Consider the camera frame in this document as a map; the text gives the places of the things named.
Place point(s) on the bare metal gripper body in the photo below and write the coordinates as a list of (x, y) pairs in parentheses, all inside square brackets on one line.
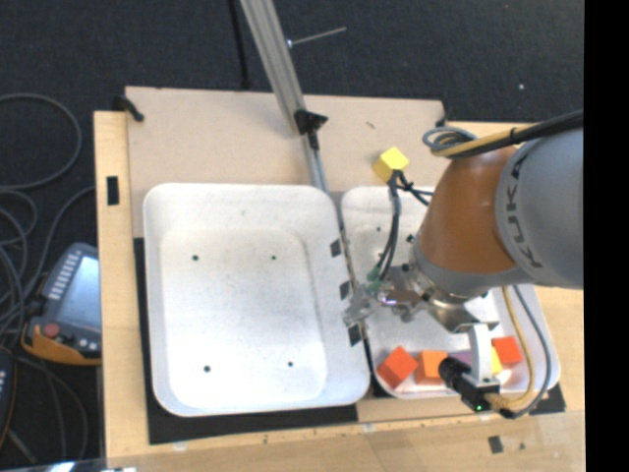
[(413, 300)]

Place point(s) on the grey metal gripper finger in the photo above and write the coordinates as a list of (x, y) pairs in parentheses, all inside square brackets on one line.
[(367, 295), (353, 314)]

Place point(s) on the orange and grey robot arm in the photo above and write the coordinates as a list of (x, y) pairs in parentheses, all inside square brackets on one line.
[(496, 214)]

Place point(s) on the orange cube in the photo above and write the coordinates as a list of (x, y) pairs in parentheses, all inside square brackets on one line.
[(430, 366)]

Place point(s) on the red-orange cube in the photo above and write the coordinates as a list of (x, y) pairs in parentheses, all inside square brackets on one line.
[(397, 368)]

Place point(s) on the purple cube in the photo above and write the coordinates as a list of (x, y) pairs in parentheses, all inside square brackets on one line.
[(461, 358)]

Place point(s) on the white plastic tray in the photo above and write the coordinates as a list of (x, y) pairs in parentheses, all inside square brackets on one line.
[(363, 214), (236, 303)]

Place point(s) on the yellow cube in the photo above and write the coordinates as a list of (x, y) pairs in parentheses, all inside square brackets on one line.
[(390, 164), (496, 363)]

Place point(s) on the red cube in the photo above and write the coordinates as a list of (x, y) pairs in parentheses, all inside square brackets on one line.
[(508, 349)]

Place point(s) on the pale brown flat board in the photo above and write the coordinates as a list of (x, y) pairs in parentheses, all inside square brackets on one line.
[(221, 135)]

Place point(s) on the black cylinder on white bracket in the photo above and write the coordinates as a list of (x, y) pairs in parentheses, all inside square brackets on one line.
[(479, 362)]

